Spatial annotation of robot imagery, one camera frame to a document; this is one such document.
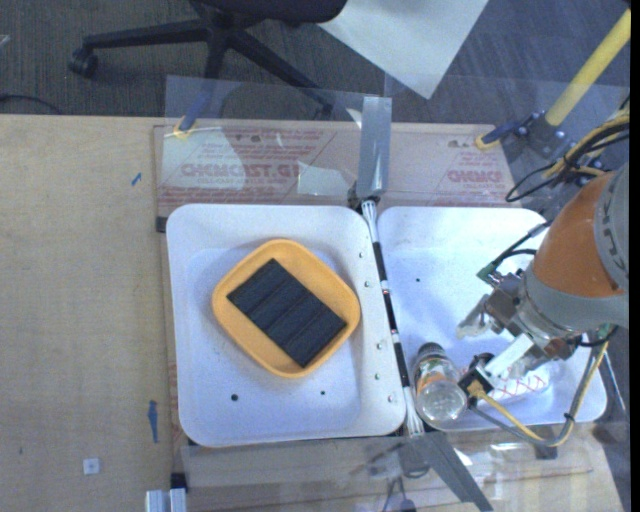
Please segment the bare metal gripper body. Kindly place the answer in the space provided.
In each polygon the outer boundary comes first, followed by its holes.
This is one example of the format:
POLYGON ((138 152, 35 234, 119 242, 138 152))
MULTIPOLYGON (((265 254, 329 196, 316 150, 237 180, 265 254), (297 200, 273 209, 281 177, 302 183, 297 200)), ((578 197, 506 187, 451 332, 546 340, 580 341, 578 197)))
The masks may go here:
POLYGON ((583 340, 584 320, 574 308, 581 301, 531 271, 509 273, 495 279, 482 298, 482 325, 511 336, 510 361, 567 360, 583 340))

